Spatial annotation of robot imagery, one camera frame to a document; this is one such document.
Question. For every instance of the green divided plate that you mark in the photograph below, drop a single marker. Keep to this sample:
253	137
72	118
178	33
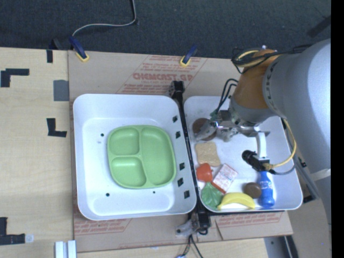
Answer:
150	154

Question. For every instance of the thin black and white rod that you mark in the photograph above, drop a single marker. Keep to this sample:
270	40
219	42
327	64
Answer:
188	146

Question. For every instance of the tan toast bread slice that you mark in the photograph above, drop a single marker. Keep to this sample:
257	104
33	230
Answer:
207	154

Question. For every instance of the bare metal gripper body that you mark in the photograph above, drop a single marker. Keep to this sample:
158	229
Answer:
228	120

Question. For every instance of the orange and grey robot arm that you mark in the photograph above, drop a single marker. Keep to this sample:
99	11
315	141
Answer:
295	85

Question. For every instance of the white plastic tray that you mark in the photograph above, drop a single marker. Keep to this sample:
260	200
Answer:
236	154
91	154

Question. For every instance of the brown round biscuit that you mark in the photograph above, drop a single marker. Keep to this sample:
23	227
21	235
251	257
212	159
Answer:
198	123

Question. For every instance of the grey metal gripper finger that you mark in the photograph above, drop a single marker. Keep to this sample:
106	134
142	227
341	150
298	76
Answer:
205	129
227	134

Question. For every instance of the blue bottle with white print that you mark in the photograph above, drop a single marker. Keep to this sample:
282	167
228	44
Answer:
266	189

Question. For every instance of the yellow banana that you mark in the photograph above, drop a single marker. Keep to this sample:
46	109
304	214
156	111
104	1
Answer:
237	199

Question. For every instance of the brown toy kiwi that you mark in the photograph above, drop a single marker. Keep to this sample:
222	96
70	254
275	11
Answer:
252	190

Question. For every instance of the white packet with red print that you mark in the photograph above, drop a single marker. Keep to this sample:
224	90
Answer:
225	176

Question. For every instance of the green toy lettuce leaf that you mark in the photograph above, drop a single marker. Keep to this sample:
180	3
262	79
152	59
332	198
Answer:
211	196

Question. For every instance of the brown cardboard board red print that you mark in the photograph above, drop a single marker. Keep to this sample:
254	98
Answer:
113	71

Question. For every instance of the black cylinder on white bracket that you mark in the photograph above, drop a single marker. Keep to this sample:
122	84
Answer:
254	158

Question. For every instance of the orange red toy pepper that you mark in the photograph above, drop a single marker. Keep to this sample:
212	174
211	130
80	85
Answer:
204	173

